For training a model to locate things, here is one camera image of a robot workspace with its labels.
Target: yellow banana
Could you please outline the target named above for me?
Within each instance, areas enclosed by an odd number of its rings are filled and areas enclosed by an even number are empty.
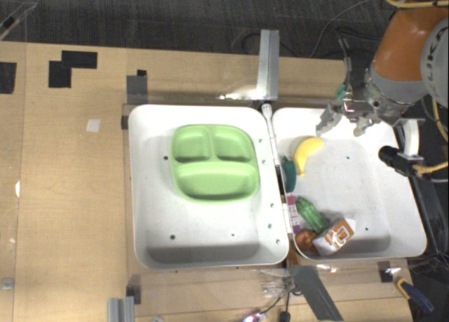
[[[299,171],[299,176],[304,175],[304,167],[307,161],[307,157],[324,145],[324,141],[318,137],[310,137],[305,141],[300,143],[300,146],[296,149],[293,161],[295,162],[296,168]]]

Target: green divided plate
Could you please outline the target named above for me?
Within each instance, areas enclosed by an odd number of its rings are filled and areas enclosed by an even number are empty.
[[[170,160],[176,189],[190,201],[239,201],[259,189],[254,146],[240,128],[183,126],[173,134]]]

